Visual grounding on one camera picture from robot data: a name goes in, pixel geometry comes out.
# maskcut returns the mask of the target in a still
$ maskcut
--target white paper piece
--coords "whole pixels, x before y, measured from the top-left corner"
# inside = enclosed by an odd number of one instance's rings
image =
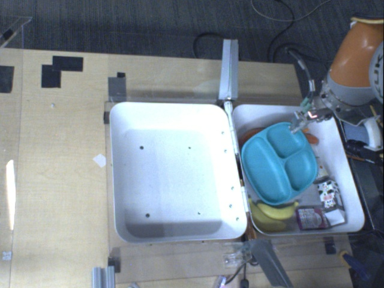
[[[2,259],[3,260],[11,260],[12,259],[12,252],[11,251],[9,251],[9,252],[3,251],[2,252]]]
[[[95,158],[94,158],[94,161],[97,163],[98,166],[100,167],[104,167],[106,166],[107,164],[107,158],[102,155],[102,154],[98,154]]]

